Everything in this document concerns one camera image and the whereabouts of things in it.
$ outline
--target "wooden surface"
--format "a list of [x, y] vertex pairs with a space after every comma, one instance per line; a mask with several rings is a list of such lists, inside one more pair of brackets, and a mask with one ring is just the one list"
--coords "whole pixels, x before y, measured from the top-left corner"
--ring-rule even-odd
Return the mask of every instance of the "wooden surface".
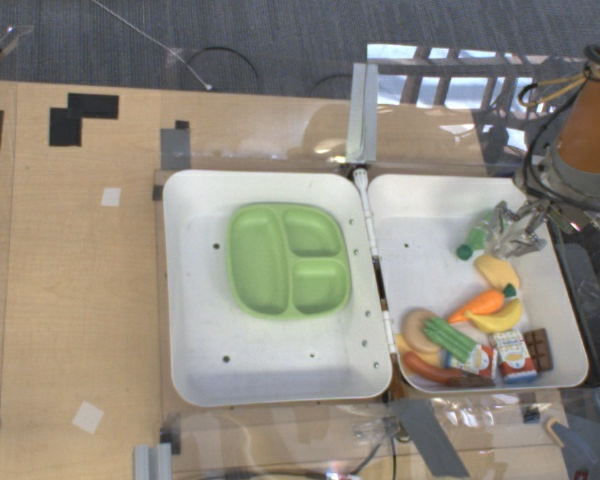
[[[66, 107], [71, 91], [119, 95], [119, 119], [85, 119], [82, 147], [49, 147], [49, 108]], [[0, 109], [15, 130], [5, 135], [15, 155], [4, 142], [0, 153], [0, 480], [130, 479], [134, 445], [155, 445], [171, 410], [182, 412], [183, 429], [198, 446], [176, 459], [193, 458], [182, 469], [305, 462], [316, 450], [335, 459], [364, 456], [351, 441], [352, 422], [371, 414], [356, 416], [360, 407], [350, 414], [328, 404], [213, 413], [177, 399], [160, 361], [160, 222], [151, 199], [160, 128], [173, 128], [176, 119], [190, 122], [194, 167], [333, 171], [337, 161], [325, 159], [344, 152], [346, 103], [0, 83]], [[392, 114], [379, 120], [386, 161], [484, 172], [475, 135], [456, 140], [413, 107], [385, 114]], [[438, 117], [470, 122], [468, 114], [452, 114]], [[121, 189], [118, 207], [101, 206], [105, 188]], [[164, 340], [162, 351], [164, 359]], [[83, 401], [104, 411], [93, 434], [72, 424]], [[497, 451], [504, 454], [498, 460], [518, 460], [512, 430], [519, 428], [506, 427], [513, 441], [487, 432], [475, 443], [514, 448]], [[555, 456], [545, 437], [536, 444]], [[422, 466], [413, 465], [419, 459], [406, 446], [405, 470], [419, 478]], [[563, 468], [557, 458], [550, 463], [552, 471]]]

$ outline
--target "sausage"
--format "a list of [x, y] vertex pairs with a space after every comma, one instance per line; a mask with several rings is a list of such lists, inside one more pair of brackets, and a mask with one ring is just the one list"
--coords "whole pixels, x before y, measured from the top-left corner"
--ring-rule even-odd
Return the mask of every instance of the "sausage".
[[418, 356], [418, 354], [410, 350], [404, 353], [402, 360], [414, 373], [440, 384], [445, 384], [451, 379], [462, 377], [462, 372], [460, 370], [456, 368], [436, 368], [435, 366], [426, 363]]

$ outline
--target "banana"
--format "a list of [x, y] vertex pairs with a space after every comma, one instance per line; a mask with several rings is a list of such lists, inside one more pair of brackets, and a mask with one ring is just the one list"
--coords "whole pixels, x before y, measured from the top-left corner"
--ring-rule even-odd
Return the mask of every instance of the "banana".
[[513, 299], [492, 315], [474, 315], [467, 311], [465, 316], [482, 332], [487, 334], [504, 332], [511, 329], [522, 318], [522, 302], [520, 299]]

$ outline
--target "brown object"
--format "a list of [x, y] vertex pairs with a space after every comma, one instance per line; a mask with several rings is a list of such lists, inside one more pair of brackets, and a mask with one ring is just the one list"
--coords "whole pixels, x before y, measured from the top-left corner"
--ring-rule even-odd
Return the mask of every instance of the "brown object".
[[444, 383], [451, 388], [487, 388], [494, 385], [493, 380], [482, 375], [464, 375], [455, 379], [449, 379]]
[[529, 355], [538, 372], [553, 370], [551, 347], [545, 329], [535, 329], [524, 333], [524, 342], [529, 349]]
[[557, 148], [574, 169], [600, 174], [600, 80], [585, 82], [558, 137]]

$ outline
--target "green bottle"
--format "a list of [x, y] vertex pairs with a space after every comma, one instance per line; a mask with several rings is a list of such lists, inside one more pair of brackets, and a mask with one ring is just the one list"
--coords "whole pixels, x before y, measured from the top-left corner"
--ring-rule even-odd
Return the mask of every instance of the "green bottle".
[[488, 211], [484, 217], [469, 231], [465, 242], [456, 249], [456, 254], [461, 260], [468, 260], [474, 251], [484, 249], [484, 242], [489, 236], [489, 222], [493, 216], [493, 211]]

